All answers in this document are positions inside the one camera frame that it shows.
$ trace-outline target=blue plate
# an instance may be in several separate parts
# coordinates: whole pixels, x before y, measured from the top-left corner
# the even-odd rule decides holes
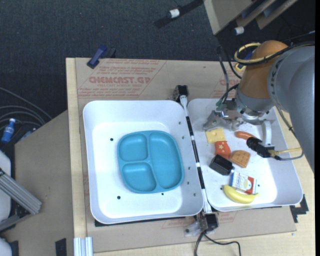
[[[164,131],[138,131],[123,136],[117,145],[117,157],[124,184],[136,193],[173,190],[184,179],[178,145]]]

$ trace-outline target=black floor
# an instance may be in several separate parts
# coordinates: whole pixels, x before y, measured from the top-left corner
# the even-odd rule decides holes
[[[297,1],[262,30],[253,21],[238,36],[231,33],[235,21],[214,36],[203,4],[164,22],[168,10],[191,2],[4,0],[0,3],[0,88],[54,118],[67,109],[65,59],[92,57],[101,44],[115,48],[116,58],[217,61],[219,44],[233,55],[252,41],[286,40],[315,30],[315,0]],[[314,38],[315,34],[287,43]],[[45,122],[49,120],[30,104],[0,90],[0,129],[11,117],[40,123],[11,106],[31,108]]]

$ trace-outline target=blue clamp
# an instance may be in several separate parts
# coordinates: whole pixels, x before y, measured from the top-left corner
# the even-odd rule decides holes
[[[100,45],[98,50],[96,50],[94,56],[88,61],[87,65],[94,69],[99,64],[99,59],[103,58],[107,53],[108,47],[105,45]]]

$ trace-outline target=yellow banana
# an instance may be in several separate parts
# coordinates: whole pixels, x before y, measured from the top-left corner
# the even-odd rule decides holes
[[[239,204],[250,204],[259,193],[256,194],[243,194],[238,192],[234,187],[229,185],[223,186],[223,192],[232,201]]]

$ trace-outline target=yellow sponge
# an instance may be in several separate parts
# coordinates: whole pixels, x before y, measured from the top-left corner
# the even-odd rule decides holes
[[[225,133],[223,128],[213,129],[213,130],[207,130],[205,132],[206,140],[208,143],[215,143],[220,141],[225,141]]]

